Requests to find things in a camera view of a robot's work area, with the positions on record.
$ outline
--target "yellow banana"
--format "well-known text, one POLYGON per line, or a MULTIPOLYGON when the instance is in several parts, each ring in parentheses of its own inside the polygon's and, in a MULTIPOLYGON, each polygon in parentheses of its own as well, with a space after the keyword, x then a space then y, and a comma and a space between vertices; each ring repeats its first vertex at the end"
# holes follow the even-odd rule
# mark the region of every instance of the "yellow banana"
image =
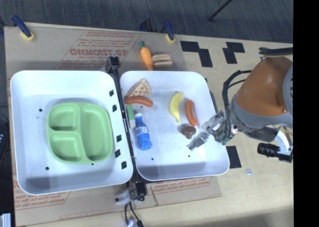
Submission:
POLYGON ((180 123, 181 120, 179 118, 179 104, 181 100, 184 98, 184 93, 177 93, 171 98, 169 104, 169 112, 170 114, 177 119, 177 122, 180 123))

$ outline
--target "carrot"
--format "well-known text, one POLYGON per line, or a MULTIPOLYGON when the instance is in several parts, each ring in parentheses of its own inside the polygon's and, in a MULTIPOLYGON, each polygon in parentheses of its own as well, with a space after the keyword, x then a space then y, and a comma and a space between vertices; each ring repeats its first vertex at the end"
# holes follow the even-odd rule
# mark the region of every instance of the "carrot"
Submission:
POLYGON ((151 51, 147 47, 143 46, 140 50, 140 53, 147 69, 154 70, 151 51))
POLYGON ((129 105, 129 104, 142 104, 147 107, 153 106, 153 102, 145 97, 142 96, 132 96, 132 97, 125 97, 124 98, 124 103, 129 105))
POLYGON ((188 100, 186 102, 186 117, 190 125, 197 126, 198 122, 193 113, 193 106, 194 106, 193 101, 188 100))

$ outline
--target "white tray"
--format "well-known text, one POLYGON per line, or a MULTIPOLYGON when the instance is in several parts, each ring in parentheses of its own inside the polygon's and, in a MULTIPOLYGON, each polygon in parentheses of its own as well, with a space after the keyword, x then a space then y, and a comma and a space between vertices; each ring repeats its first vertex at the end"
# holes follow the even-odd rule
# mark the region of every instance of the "white tray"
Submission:
POLYGON ((181 134, 183 125, 188 124, 185 102, 192 100, 200 126, 214 114, 214 106, 206 80, 195 72, 175 71, 128 71, 120 78, 123 98, 131 87, 145 78, 152 93, 149 98, 154 105, 148 108, 133 104, 136 113, 143 114, 143 121, 150 131, 153 147, 142 151, 134 130, 130 129, 134 157, 140 175, 150 181, 193 178, 224 174, 229 169, 226 147, 217 143, 212 136, 201 147, 190 151, 186 146, 191 142, 181 134), (169 113, 170 99, 177 92, 184 93, 179 105, 181 123, 169 113))
POLYGON ((130 180, 133 165, 111 76, 101 71, 21 71, 12 77, 10 86, 17 180, 25 192, 40 195, 130 180), (48 112, 58 103, 74 101, 98 104, 110 116, 114 149, 103 162, 62 163, 50 153, 46 132, 48 112))

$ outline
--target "table surface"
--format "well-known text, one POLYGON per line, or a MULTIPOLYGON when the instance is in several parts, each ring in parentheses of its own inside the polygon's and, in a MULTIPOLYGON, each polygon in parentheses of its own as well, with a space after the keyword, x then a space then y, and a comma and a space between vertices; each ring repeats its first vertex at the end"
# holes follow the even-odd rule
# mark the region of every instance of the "table surface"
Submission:
MULTIPOLYGON (((182 47, 185 67, 186 70, 198 72, 207 79, 219 110, 223 110, 222 83, 237 70, 252 69, 260 60, 259 47, 292 47, 292 44, 184 35, 176 35, 176 38, 177 44, 198 43, 199 51, 191 52, 182 47), (203 67, 203 63, 207 66, 205 64, 207 53, 212 67, 203 67)), ((229 91, 230 99, 238 89, 239 87, 234 87, 229 91)), ((231 168, 224 175, 217 176, 221 197, 137 209, 135 213, 145 227, 294 226, 293 162, 281 162, 278 158, 267 158, 258 154, 258 143, 259 141, 241 133, 228 142, 227 146, 236 147, 241 167, 231 168)), ((131 211, 128 211, 128 216, 132 216, 131 211)), ((124 227, 126 225, 124 212, 119 212, 33 226, 124 227)))

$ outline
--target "bottle label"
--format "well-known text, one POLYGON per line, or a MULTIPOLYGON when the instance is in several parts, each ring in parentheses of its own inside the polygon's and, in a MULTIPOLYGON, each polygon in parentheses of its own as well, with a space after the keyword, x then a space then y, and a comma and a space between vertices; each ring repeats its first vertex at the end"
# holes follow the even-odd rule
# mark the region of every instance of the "bottle label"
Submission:
POLYGON ((146 126, 137 127, 135 129, 136 136, 143 134, 143 133, 148 133, 148 132, 149 132, 149 129, 146 126))

